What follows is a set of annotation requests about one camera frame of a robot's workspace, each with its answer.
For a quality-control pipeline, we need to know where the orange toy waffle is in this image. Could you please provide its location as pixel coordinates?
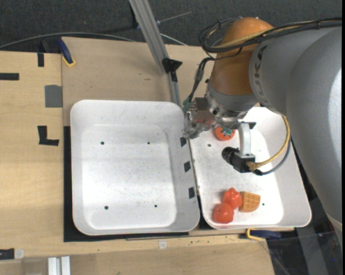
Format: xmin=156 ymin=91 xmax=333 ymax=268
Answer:
xmin=238 ymin=191 xmax=261 ymax=213

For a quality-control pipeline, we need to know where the red toy pepper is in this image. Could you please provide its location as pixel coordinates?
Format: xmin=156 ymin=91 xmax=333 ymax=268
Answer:
xmin=212 ymin=202 xmax=235 ymax=225
xmin=222 ymin=187 xmax=244 ymax=210

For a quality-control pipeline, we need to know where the black cylinder on white bracket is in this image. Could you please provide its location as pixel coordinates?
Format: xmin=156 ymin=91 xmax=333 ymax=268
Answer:
xmin=221 ymin=121 xmax=257 ymax=174

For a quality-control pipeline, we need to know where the white plastic tray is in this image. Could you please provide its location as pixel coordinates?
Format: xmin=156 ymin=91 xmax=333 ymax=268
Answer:
xmin=186 ymin=106 xmax=313 ymax=231
xmin=69 ymin=99 xmax=201 ymax=237

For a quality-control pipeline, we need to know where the red toy tomato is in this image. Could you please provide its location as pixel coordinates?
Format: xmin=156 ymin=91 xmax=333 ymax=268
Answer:
xmin=214 ymin=125 xmax=236 ymax=142

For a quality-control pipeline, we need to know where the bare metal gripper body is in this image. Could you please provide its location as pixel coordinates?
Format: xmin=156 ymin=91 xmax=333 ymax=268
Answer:
xmin=186 ymin=97 xmax=248 ymax=132

